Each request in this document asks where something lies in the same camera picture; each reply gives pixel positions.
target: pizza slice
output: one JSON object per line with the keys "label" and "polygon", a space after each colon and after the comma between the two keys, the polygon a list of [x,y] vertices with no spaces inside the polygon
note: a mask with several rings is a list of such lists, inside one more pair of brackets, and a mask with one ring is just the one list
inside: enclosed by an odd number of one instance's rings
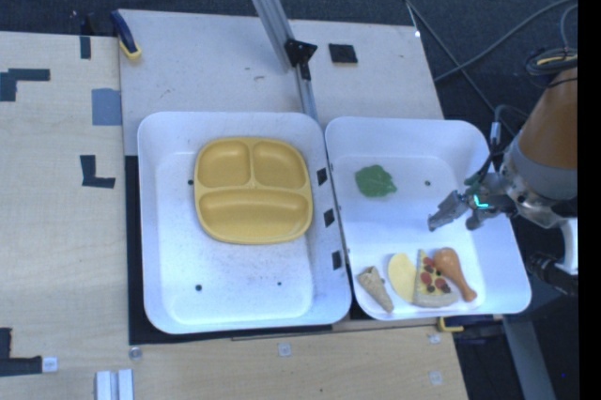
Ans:
{"label": "pizza slice", "polygon": [[413,290],[413,303],[418,306],[440,308],[459,300],[446,278],[434,267],[434,261],[424,250],[418,255],[417,273]]}

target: black bracket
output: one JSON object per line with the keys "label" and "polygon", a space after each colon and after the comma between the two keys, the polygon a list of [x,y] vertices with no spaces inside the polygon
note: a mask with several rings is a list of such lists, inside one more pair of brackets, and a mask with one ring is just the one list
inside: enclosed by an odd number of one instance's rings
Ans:
{"label": "black bracket", "polygon": [[290,64],[293,67],[300,67],[300,76],[303,80],[311,81],[309,72],[309,60],[317,50],[315,44],[303,43],[295,39],[289,39],[285,45],[285,52],[288,55]]}

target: yellow plate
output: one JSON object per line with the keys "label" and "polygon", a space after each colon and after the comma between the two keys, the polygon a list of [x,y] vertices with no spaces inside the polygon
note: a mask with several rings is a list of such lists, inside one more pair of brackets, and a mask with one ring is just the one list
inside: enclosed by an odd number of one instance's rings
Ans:
{"label": "yellow plate", "polygon": [[279,243],[313,218],[311,182],[299,151],[280,140],[236,136],[202,147],[194,167],[198,220],[230,243]]}

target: toy chicken drumstick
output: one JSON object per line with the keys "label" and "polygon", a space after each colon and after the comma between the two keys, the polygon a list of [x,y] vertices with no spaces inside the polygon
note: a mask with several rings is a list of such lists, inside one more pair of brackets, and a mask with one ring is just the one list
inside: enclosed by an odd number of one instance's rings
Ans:
{"label": "toy chicken drumstick", "polygon": [[478,294],[470,288],[468,282],[466,282],[459,262],[459,257],[453,248],[445,247],[436,250],[432,259],[434,260],[434,267],[459,287],[463,300],[472,301],[478,296]]}

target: blue and yellow clamp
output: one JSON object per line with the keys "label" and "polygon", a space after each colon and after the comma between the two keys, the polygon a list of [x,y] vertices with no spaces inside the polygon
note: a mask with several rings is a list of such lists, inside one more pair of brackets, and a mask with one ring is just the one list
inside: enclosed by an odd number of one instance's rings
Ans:
{"label": "blue and yellow clamp", "polygon": [[129,59],[137,59],[142,50],[138,46],[138,43],[133,39],[128,24],[123,19],[123,16],[118,11],[111,12],[111,22],[115,27],[115,31],[119,36],[119,48]]}

